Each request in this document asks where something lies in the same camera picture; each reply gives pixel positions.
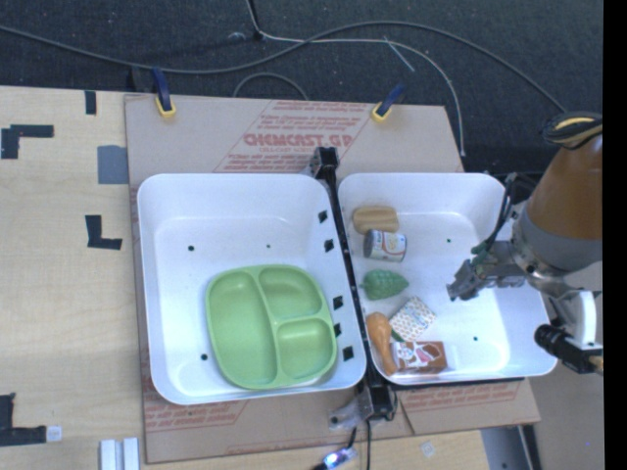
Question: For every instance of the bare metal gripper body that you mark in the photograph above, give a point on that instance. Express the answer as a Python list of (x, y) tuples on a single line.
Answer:
[(509, 265)]

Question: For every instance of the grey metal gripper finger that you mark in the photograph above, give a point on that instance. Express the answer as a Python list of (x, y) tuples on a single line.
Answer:
[(464, 272), (463, 293)]

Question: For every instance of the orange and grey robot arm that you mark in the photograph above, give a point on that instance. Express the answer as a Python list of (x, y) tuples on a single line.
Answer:
[(563, 199)]

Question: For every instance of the white patterned packet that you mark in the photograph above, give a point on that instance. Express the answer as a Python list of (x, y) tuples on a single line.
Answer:
[(412, 318)]

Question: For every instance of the white plastic tray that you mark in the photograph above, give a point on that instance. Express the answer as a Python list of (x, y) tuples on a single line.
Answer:
[(235, 213), (441, 203)]

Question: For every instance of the brown and white carton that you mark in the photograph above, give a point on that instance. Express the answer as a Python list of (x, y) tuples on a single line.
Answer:
[(421, 356)]

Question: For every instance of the green toy grapes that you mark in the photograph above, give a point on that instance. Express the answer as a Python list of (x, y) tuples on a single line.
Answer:
[(384, 284)]

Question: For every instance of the small white can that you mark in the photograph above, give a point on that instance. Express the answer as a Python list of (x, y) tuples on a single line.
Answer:
[(387, 246)]

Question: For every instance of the orange toy carrot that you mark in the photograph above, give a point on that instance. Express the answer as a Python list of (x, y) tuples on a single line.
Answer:
[(381, 336)]

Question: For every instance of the tan toy bread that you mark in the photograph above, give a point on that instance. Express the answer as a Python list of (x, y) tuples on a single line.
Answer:
[(374, 219)]

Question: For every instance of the thin black rod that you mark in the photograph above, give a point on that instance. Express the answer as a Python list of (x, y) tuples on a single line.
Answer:
[(345, 248)]

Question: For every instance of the green divided plate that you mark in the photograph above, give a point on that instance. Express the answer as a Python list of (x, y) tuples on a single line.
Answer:
[(245, 321)]

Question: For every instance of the brown cardboard board red print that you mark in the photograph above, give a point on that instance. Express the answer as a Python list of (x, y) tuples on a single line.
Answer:
[(206, 135)]

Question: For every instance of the black cylinder on white bracket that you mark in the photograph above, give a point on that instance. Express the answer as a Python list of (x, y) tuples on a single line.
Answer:
[(568, 343)]

